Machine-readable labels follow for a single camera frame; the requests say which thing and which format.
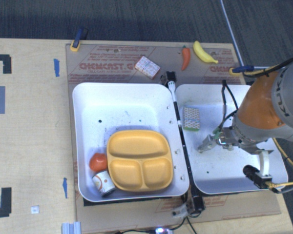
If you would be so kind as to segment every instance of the dark floor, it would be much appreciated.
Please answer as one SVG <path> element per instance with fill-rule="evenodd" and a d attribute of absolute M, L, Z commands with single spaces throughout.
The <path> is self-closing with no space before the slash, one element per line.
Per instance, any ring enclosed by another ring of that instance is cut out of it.
<path fill-rule="evenodd" d="M 222 2 L 226 14 L 221 0 L 0 0 L 0 38 L 73 39 L 83 25 L 87 39 L 233 43 L 244 65 L 293 57 L 293 0 Z M 293 221 L 293 192 L 284 198 Z"/>

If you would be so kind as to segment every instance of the orange plate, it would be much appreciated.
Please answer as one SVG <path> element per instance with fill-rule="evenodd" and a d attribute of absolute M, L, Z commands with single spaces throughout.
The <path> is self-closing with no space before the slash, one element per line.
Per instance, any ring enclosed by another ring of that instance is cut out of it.
<path fill-rule="evenodd" d="M 109 174 L 119 189 L 156 191 L 167 187 L 172 181 L 169 144 L 159 132 L 116 132 L 108 140 L 106 154 Z"/>

